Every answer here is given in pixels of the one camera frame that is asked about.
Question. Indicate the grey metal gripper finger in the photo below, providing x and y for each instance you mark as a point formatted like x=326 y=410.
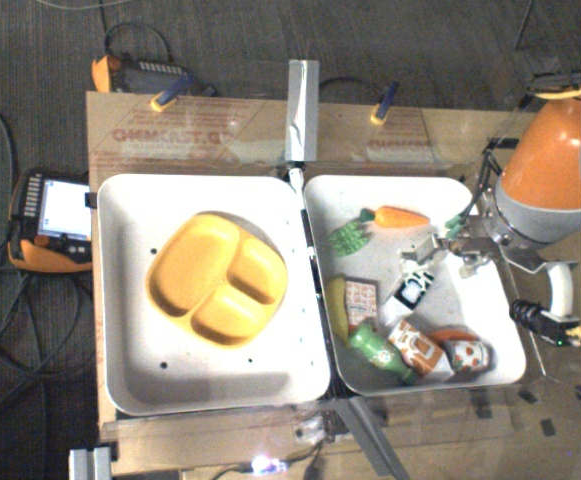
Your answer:
x=475 y=267
x=420 y=254

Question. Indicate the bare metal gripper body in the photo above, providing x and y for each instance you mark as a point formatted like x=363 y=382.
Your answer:
x=487 y=235

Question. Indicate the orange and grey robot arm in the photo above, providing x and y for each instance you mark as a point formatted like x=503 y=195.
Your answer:
x=545 y=163

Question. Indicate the black and white carton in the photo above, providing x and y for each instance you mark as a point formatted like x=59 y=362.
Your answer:
x=412 y=290

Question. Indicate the white plastic tray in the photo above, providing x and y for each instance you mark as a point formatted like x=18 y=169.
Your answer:
x=135 y=288
x=475 y=308

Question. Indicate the orange carrot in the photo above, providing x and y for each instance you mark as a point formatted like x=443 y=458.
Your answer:
x=400 y=217

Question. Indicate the green broccoli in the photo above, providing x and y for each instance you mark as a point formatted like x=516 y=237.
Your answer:
x=348 y=239

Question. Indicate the brown and white patterned packet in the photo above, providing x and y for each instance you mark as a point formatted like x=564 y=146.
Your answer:
x=362 y=300

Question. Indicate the white and red can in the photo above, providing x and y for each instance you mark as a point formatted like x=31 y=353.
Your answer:
x=470 y=356

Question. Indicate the orange and white carton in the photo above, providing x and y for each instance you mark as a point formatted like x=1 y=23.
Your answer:
x=420 y=349

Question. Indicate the yellow banana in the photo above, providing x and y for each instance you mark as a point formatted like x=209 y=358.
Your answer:
x=337 y=303

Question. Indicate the green bottle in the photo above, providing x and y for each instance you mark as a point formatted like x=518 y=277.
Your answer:
x=377 y=350

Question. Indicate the yellow divided plate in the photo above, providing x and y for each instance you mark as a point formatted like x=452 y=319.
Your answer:
x=205 y=268

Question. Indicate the brown cardboard board red print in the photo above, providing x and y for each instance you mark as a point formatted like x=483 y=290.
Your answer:
x=180 y=133

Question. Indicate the black cylinder on white bracket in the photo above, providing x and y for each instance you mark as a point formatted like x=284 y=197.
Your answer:
x=560 y=288

